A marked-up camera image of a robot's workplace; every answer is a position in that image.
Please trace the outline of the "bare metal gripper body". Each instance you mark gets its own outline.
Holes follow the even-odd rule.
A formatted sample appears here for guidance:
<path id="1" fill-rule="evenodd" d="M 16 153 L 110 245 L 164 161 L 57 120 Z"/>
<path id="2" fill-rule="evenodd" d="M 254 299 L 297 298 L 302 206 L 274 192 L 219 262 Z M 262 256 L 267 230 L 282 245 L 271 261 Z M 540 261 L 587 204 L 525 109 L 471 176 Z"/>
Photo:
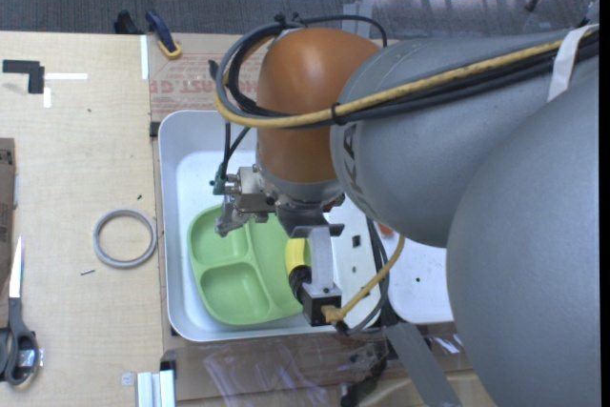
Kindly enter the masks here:
<path id="1" fill-rule="evenodd" d="M 307 229 L 319 226 L 327 227 L 331 234 L 341 234 L 345 226 L 330 223 L 325 214 L 344 200 L 336 180 L 294 182 L 252 165 L 227 176 L 223 203 L 233 203 L 258 222 L 274 214 L 286 234 L 305 234 Z"/>

